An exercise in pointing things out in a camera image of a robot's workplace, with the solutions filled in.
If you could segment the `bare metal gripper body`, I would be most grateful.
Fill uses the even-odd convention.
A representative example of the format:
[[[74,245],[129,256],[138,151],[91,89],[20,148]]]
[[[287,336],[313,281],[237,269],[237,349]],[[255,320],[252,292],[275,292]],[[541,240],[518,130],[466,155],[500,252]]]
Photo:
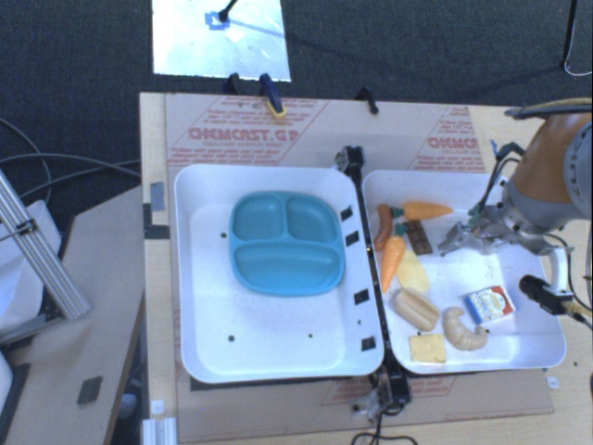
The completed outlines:
[[[485,253],[494,252],[503,243],[519,245],[534,255],[548,255],[554,249],[545,238],[546,231],[511,203],[476,207],[471,210],[469,225],[470,232],[483,242]]]

